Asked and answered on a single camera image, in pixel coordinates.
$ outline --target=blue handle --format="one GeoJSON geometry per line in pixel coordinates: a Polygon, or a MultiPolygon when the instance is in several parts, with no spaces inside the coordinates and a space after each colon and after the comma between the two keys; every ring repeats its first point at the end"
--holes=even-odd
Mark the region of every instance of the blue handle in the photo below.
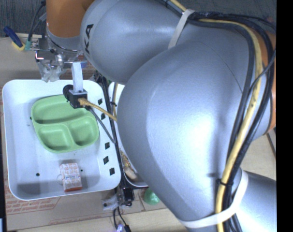
{"type": "Polygon", "coordinates": [[[13,40],[13,42],[18,46],[22,47],[23,44],[20,41],[19,37],[16,35],[16,33],[8,26],[5,26],[3,31],[13,40]]]}

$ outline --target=green divided plate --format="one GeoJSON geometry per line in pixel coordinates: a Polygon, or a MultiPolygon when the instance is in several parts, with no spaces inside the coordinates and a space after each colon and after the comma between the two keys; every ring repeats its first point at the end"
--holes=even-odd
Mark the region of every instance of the green divided plate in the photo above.
{"type": "Polygon", "coordinates": [[[31,119],[41,144],[54,153],[81,149],[99,137],[94,115],[85,108],[74,109],[63,95],[36,101],[31,119]]]}

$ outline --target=green ball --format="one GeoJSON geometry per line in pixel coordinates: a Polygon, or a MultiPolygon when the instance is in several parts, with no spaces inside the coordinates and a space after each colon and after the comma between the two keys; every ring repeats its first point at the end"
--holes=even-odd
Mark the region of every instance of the green ball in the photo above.
{"type": "Polygon", "coordinates": [[[160,199],[156,196],[156,194],[150,188],[148,188],[145,192],[144,201],[147,204],[155,205],[160,202],[160,199]]]}

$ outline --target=black logo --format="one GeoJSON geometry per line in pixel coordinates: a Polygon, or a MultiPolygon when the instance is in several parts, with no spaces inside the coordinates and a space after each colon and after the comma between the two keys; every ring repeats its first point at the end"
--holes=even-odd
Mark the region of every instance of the black logo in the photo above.
{"type": "Polygon", "coordinates": [[[90,33],[90,30],[92,29],[94,24],[90,24],[87,26],[87,29],[85,30],[85,33],[87,34],[87,37],[88,37],[88,43],[86,41],[86,39],[84,38],[84,44],[85,44],[85,51],[89,54],[89,51],[88,51],[88,45],[89,45],[89,33],[90,33]]]}

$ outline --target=gray cable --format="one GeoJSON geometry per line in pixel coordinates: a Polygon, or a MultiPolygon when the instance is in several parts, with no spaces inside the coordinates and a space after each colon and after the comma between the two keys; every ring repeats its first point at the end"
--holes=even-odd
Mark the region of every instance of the gray cable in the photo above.
{"type": "Polygon", "coordinates": [[[103,124],[102,120],[97,116],[97,114],[93,111],[93,109],[91,109],[90,107],[86,107],[87,110],[89,110],[96,118],[96,120],[101,124],[101,126],[103,127],[104,131],[107,133],[108,137],[110,138],[110,140],[115,144],[116,140],[115,138],[113,138],[109,131],[107,130],[106,126],[103,124]]]}

